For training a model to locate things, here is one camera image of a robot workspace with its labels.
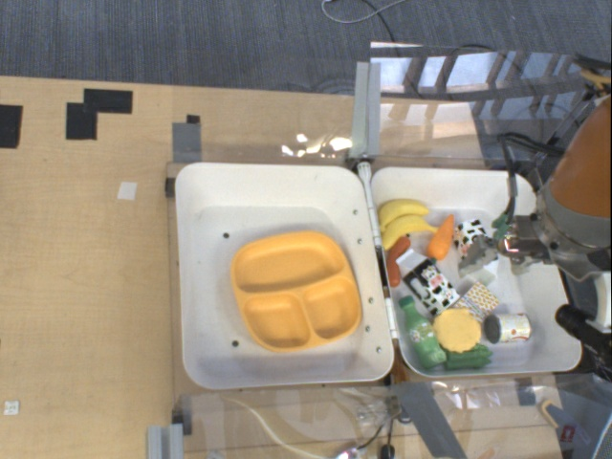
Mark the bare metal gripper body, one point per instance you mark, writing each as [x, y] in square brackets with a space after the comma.
[528, 242]

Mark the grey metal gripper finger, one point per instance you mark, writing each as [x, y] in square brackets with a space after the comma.
[474, 258]

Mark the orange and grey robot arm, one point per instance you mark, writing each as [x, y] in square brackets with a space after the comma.
[585, 160]

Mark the small cow print carton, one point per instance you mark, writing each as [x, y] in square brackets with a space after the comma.
[471, 232]

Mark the orange carrot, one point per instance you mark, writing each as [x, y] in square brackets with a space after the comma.
[442, 239]

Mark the orange patterned white packet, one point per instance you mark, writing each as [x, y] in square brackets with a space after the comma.
[480, 300]

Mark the tall cow print milk carton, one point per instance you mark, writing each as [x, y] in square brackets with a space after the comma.
[430, 285]

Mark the white plastic tray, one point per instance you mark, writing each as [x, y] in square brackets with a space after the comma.
[531, 294]
[215, 304]

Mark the yellow round biscuit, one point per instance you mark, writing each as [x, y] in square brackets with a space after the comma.
[456, 329]

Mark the yellow banana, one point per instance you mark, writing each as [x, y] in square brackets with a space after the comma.
[404, 230]
[399, 207]

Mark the red sausage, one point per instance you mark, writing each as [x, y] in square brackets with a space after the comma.
[395, 263]

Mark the small white can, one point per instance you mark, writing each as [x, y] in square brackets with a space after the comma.
[514, 328]

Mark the green bottle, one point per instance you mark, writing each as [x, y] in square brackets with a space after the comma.
[423, 337]

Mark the green toy vegetable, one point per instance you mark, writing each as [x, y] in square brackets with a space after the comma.
[471, 357]

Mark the orange divided plate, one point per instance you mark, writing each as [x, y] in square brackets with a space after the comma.
[282, 266]

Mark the black cylinder on white bracket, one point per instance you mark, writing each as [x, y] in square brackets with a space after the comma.
[581, 325]

